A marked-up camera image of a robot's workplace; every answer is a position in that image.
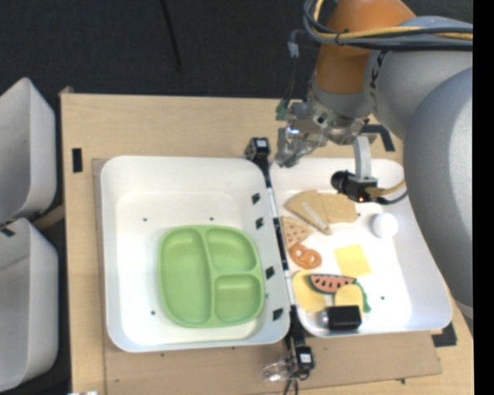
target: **dark floor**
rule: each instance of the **dark floor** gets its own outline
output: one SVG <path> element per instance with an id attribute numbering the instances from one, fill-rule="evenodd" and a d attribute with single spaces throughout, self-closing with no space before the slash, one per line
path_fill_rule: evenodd
<path id="1" fill-rule="evenodd" d="M 404 0 L 418 15 L 473 23 L 473 0 Z M 0 95 L 29 77 L 58 114 L 57 94 L 281 97 L 289 33 L 304 0 L 0 0 Z M 304 95 L 316 48 L 304 48 L 294 97 Z M 63 395 L 69 349 L 63 222 L 44 232 L 61 258 L 61 345 L 55 366 L 7 395 Z"/>

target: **white ball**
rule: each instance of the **white ball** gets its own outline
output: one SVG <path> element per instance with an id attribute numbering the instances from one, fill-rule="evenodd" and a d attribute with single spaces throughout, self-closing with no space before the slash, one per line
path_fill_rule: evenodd
<path id="1" fill-rule="evenodd" d="M 398 222 L 394 214 L 382 212 L 371 222 L 371 229 L 381 239 L 388 239 L 397 234 Z"/>

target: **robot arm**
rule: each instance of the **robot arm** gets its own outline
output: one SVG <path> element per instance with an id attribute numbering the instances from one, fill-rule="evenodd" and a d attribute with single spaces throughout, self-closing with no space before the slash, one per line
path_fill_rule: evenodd
<path id="1" fill-rule="evenodd" d="M 452 296 L 473 318 L 472 25 L 415 16 L 400 0 L 306 0 L 305 28 L 320 43 L 303 102 L 282 100 L 275 162 L 292 167 L 328 142 L 353 145 L 366 163 L 370 114 L 403 140 L 403 167 L 417 223 Z M 364 174 L 336 173 L 333 186 L 378 202 Z"/>

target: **wooden table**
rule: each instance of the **wooden table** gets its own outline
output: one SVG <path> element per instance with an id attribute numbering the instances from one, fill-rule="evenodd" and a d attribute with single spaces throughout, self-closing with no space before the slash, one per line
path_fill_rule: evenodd
<path id="1" fill-rule="evenodd" d="M 92 161 L 118 155 L 241 156 L 251 137 L 276 150 L 276 100 L 61 94 L 63 191 L 68 260 L 72 390 L 131 393 L 281 393 L 262 366 L 282 344 L 135 355 L 115 347 L 103 323 Z M 374 157 L 400 160 L 378 139 Z M 328 145 L 314 156 L 353 157 Z M 354 339 L 308 338 L 317 360 L 301 393 L 473 393 L 473 339 L 454 307 L 456 346 L 435 348 L 430 332 Z"/>

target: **toy watermelon slice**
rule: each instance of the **toy watermelon slice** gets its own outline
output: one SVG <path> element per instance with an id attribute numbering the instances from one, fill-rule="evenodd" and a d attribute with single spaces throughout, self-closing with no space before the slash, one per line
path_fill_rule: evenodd
<path id="1" fill-rule="evenodd" d="M 321 293 L 334 294 L 343 286 L 353 284 L 357 279 L 344 275 L 314 273 L 308 276 L 313 288 Z"/>

